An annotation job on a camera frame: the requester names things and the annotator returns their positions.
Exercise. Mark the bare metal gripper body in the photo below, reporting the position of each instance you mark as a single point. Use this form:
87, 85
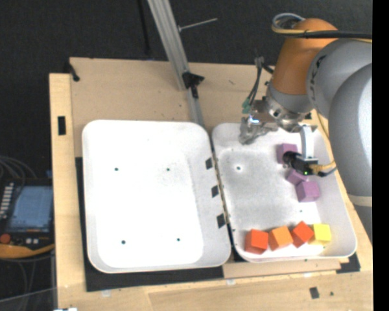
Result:
280, 115

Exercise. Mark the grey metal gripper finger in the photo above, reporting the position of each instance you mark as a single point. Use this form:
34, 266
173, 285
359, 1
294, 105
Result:
260, 132
244, 134

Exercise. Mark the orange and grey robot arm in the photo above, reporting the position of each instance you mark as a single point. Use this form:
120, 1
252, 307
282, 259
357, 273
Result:
343, 86

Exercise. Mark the purple cube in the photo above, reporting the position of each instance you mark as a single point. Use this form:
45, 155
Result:
286, 149
295, 177
308, 191

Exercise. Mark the thin black and white rod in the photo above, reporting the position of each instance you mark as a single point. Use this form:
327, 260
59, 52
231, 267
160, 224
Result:
221, 186

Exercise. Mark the white plastic tray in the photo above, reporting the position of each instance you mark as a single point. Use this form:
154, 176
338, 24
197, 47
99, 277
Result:
262, 193
149, 199

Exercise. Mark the red cube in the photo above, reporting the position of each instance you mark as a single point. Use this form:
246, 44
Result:
302, 233
256, 241

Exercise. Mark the orange cube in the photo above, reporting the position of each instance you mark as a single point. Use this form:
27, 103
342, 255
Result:
280, 237

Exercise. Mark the yellow cube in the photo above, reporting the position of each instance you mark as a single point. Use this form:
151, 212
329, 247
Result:
322, 233

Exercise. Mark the brown cardboard board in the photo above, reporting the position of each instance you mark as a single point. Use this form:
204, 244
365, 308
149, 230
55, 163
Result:
133, 92

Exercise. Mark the black cylinder on white bracket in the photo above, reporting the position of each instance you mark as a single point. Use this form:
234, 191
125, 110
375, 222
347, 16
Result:
299, 163

